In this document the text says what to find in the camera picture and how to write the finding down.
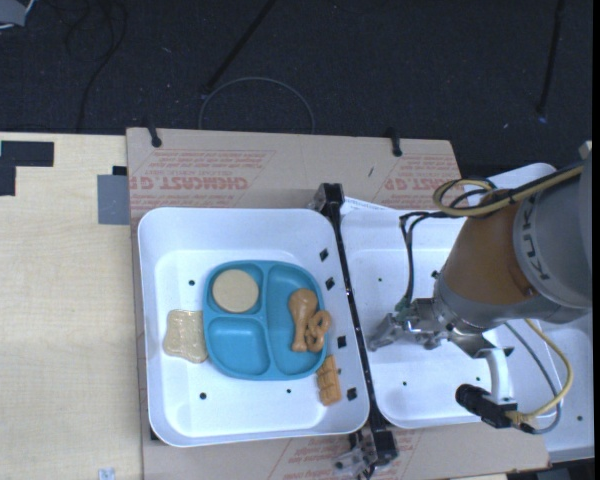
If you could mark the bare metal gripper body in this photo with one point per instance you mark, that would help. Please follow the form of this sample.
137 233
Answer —
432 318

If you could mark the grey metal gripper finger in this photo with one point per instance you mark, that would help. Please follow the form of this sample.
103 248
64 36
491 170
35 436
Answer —
386 333
436 341

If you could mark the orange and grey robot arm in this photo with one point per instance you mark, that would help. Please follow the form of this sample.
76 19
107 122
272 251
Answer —
485 253

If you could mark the thin black rod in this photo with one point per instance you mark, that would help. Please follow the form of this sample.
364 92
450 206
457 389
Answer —
356 313

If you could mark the brown pretzel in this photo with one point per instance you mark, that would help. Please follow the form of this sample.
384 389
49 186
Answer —
324 324

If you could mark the white plastic tray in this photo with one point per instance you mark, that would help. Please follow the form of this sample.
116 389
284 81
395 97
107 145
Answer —
260 415
425 403

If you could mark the orange ridged pastry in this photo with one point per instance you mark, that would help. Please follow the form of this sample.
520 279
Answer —
329 380

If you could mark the tan chicken drumstick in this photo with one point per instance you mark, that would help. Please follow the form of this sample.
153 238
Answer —
300 308

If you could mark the white printed paper slip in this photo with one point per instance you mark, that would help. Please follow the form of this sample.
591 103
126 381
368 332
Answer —
367 205

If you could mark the blue divided plate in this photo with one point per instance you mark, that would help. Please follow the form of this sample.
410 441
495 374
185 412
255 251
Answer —
240 340

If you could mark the round beige biscuit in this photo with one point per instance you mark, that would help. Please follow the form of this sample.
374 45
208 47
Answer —
235 291

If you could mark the brown cardboard board, red print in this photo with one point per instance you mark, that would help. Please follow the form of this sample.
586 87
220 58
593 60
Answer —
280 168

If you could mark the beige bread slice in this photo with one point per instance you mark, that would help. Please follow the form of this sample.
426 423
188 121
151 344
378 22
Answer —
184 335

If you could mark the black cylinder on white bracket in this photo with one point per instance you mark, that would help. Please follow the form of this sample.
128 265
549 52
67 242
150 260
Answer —
485 403

